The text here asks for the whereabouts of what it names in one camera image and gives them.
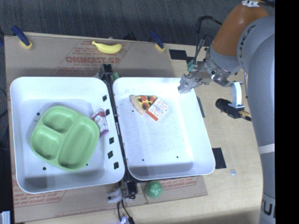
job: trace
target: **small package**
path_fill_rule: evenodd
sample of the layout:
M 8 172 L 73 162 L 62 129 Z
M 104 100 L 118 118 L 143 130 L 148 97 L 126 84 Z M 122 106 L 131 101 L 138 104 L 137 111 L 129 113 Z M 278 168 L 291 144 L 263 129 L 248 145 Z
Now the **small package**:
M 103 109 L 99 109 L 96 113 L 94 113 L 91 116 L 91 119 L 94 120 L 100 128 L 100 137 L 108 132 L 108 123 Z
M 146 113 L 150 115 L 155 121 L 167 111 L 168 104 L 161 98 L 157 98 L 155 102 L 146 110 Z

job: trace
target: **toy banana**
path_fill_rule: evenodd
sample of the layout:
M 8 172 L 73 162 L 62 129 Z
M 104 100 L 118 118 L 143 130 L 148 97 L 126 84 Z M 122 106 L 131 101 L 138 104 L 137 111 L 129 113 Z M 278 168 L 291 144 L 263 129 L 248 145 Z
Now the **toy banana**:
M 121 44 L 106 45 L 106 44 L 102 44 L 102 43 L 96 43 L 95 41 L 93 41 L 92 44 L 95 45 L 100 52 L 103 52 L 106 54 L 113 54 L 113 53 L 119 52 L 122 47 Z

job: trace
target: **green ball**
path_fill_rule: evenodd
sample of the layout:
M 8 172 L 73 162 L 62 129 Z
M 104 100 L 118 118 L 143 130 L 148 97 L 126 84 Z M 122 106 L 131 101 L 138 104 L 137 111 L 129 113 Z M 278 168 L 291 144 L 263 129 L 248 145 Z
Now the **green ball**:
M 145 185 L 145 194 L 151 198 L 157 198 L 162 193 L 162 185 L 158 181 L 150 181 Z

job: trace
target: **green plate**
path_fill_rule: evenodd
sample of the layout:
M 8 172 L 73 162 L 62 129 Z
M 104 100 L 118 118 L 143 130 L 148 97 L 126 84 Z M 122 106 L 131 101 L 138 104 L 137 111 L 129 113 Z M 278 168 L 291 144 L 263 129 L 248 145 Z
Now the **green plate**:
M 68 171 L 83 168 L 100 136 L 96 122 L 65 106 L 48 109 L 35 126 L 30 146 L 43 160 Z

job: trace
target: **cardboard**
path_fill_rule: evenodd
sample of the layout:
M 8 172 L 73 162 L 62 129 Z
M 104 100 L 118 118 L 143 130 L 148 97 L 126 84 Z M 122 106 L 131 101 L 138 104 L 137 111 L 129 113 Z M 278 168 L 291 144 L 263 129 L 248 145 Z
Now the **cardboard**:
M 116 203 L 107 202 L 106 194 L 117 189 L 118 184 L 42 194 L 30 194 L 20 189 L 15 175 L 9 86 L 12 81 L 22 76 L 93 77 L 99 71 L 102 63 L 110 63 L 113 71 L 117 72 L 120 77 L 174 77 L 168 50 L 161 52 L 155 48 L 154 43 L 150 42 L 25 34 L 33 43 L 31 49 L 22 47 L 16 36 L 5 37 L 15 222 L 22 223 L 116 209 Z M 94 40 L 105 44 L 120 42 L 122 48 L 117 54 L 102 54 L 91 44 Z M 146 183 L 138 183 L 139 192 L 136 199 L 128 202 L 128 206 L 207 195 L 202 176 L 159 181 L 164 189 L 159 198 L 147 197 L 144 191 Z

